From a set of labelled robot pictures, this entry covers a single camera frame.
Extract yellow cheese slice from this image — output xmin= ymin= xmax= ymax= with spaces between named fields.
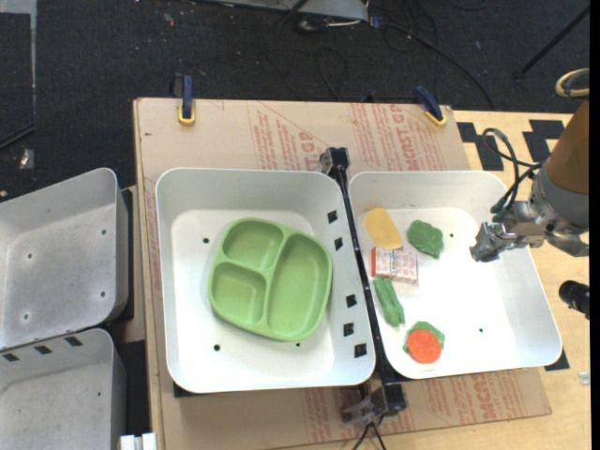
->
xmin=364 ymin=206 xmax=404 ymax=251

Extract orange and white carton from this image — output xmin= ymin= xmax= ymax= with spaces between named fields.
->
xmin=369 ymin=246 xmax=420 ymax=286

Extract black block with thin wires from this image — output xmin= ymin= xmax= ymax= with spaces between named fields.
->
xmin=340 ymin=382 xmax=409 ymax=428
xmin=320 ymin=146 xmax=352 ymax=176

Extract orange round tomato slice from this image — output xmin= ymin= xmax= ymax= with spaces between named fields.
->
xmin=406 ymin=328 xmax=443 ymax=364

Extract brown cardboard board red print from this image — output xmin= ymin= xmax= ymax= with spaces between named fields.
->
xmin=132 ymin=97 xmax=554 ymax=450

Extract black cylinder on white bracket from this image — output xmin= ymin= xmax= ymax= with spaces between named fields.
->
xmin=558 ymin=279 xmax=591 ymax=321

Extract thin black rod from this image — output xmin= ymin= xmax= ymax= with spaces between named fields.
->
xmin=335 ymin=165 xmax=394 ymax=389

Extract green divided plate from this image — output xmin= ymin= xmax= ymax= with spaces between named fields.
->
xmin=206 ymin=217 xmax=335 ymax=343

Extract white plastic tray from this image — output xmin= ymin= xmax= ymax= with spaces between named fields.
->
xmin=155 ymin=166 xmax=378 ymax=395
xmin=348 ymin=170 xmax=563 ymax=381
xmin=0 ymin=167 xmax=130 ymax=352
xmin=0 ymin=327 xmax=128 ymax=450

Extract green beans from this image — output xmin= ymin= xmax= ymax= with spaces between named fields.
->
xmin=371 ymin=277 xmax=407 ymax=329

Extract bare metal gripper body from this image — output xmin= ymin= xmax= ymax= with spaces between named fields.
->
xmin=497 ymin=199 xmax=591 ymax=258

